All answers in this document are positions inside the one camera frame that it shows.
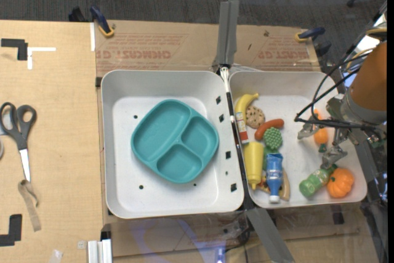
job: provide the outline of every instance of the teal divided plate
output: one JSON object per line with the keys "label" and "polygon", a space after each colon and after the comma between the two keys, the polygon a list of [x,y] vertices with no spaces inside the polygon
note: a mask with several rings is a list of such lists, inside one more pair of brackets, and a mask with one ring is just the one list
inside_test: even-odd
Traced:
{"label": "teal divided plate", "polygon": [[134,155],[174,183],[195,179],[218,146],[215,127],[189,105],[173,99],[152,108],[131,137]]}

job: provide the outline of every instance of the blue and yellow clamp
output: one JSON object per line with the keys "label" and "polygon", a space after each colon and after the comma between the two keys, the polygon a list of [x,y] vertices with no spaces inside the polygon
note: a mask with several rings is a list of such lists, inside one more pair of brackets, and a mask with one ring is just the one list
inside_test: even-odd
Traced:
{"label": "blue and yellow clamp", "polygon": [[100,12],[100,9],[96,6],[90,7],[90,12],[92,14],[93,21],[96,20],[98,22],[98,29],[106,38],[110,38],[113,36],[113,29],[108,25],[107,20]]}
{"label": "blue and yellow clamp", "polygon": [[319,35],[324,34],[324,32],[326,32],[325,28],[322,28],[322,27],[314,28],[314,29],[307,30],[305,32],[296,33],[294,35],[294,39],[298,43],[306,42],[306,41],[308,41],[308,38],[312,38],[312,41],[314,41]]}

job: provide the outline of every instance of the scissor blade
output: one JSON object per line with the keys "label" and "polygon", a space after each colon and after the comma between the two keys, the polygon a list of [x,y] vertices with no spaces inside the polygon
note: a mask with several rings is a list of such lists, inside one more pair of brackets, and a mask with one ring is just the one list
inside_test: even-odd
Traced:
{"label": "scissor blade", "polygon": [[27,153],[27,149],[19,150],[19,153],[22,159],[23,173],[25,174],[26,180],[30,182],[29,154]]}

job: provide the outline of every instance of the green bottle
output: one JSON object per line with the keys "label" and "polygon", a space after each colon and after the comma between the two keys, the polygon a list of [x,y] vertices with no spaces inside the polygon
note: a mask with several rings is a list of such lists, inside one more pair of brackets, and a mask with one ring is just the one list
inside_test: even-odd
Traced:
{"label": "green bottle", "polygon": [[336,168],[338,168],[337,165],[333,164],[328,169],[317,169],[311,173],[305,180],[301,181],[299,185],[302,195],[305,197],[311,197],[319,189],[327,185],[331,174]]}

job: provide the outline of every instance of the cookie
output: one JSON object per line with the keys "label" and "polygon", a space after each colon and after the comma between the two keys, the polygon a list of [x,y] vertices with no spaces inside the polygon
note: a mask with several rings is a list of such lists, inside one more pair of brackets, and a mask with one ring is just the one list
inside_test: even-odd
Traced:
{"label": "cookie", "polygon": [[265,122],[265,115],[263,111],[253,105],[246,109],[246,125],[257,129]]}

